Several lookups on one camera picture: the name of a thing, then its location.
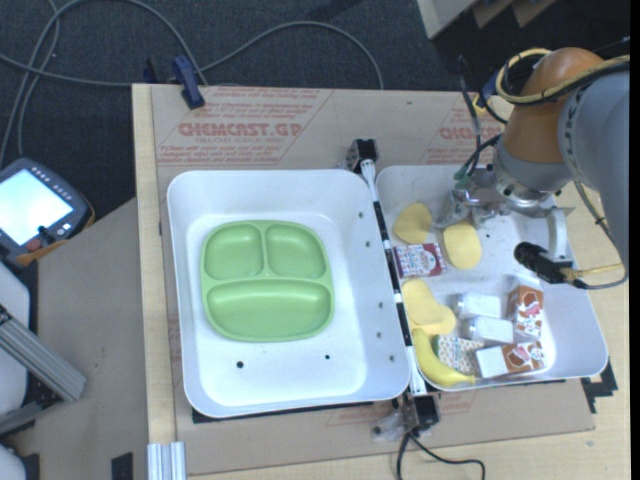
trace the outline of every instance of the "device screen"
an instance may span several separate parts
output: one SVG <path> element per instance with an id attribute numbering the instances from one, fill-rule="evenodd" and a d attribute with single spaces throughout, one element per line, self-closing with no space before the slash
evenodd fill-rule
<path id="1" fill-rule="evenodd" d="M 52 192 L 26 169 L 0 184 L 0 228 L 19 245 L 51 226 L 73 207 Z"/>

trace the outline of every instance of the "small box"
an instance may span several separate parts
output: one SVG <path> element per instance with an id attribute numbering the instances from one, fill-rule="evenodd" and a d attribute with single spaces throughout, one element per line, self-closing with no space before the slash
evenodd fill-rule
<path id="1" fill-rule="evenodd" d="M 467 375 L 479 374 L 475 351 L 484 347 L 484 343 L 440 334 L 435 337 L 433 346 L 444 364 Z"/>
<path id="2" fill-rule="evenodd" d="M 504 318 L 477 316 L 462 320 L 460 329 L 464 338 L 485 345 L 513 343 L 513 322 Z"/>
<path id="3" fill-rule="evenodd" d="M 393 248 L 393 256 L 398 268 L 398 276 L 432 277 L 447 271 L 438 243 L 398 245 Z"/>
<path id="4" fill-rule="evenodd" d="M 476 359 L 483 378 L 530 372 L 545 367 L 544 351 L 539 341 L 483 348 L 476 350 Z"/>
<path id="5" fill-rule="evenodd" d="M 517 341 L 539 340 L 542 335 L 544 293 L 532 281 L 518 282 L 507 297 L 507 315 L 513 320 Z"/>
<path id="6" fill-rule="evenodd" d="M 502 318 L 502 302 L 497 295 L 473 292 L 461 293 L 456 297 L 453 310 L 460 319 L 474 318 L 476 316 Z"/>

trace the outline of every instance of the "green plate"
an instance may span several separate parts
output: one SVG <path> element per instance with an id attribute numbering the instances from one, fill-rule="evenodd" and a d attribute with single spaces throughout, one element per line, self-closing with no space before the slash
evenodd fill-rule
<path id="1" fill-rule="evenodd" d="M 207 318 L 242 341 L 290 341 L 321 332 L 334 290 L 322 242 L 306 226 L 251 220 L 207 235 L 200 261 Z"/>

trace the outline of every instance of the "blue clamp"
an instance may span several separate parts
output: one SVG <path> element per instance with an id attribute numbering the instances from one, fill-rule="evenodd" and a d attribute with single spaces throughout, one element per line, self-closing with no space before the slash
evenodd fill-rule
<path id="1" fill-rule="evenodd" d="M 196 80 L 196 70 L 193 68 L 193 64 L 185 56 L 180 55 L 173 61 L 173 72 L 176 75 L 176 79 L 180 82 L 184 90 L 182 91 L 182 97 L 190 109 L 204 107 L 204 98 L 198 90 L 198 82 Z"/>

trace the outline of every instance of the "yellow banana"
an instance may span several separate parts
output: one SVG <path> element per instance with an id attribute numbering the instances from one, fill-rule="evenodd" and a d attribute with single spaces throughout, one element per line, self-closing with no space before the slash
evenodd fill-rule
<path id="1" fill-rule="evenodd" d="M 418 366 L 429 380 L 446 387 L 459 382 L 475 384 L 475 376 L 465 375 L 438 359 L 431 346 L 431 338 L 426 332 L 417 327 L 413 330 L 412 336 Z"/>

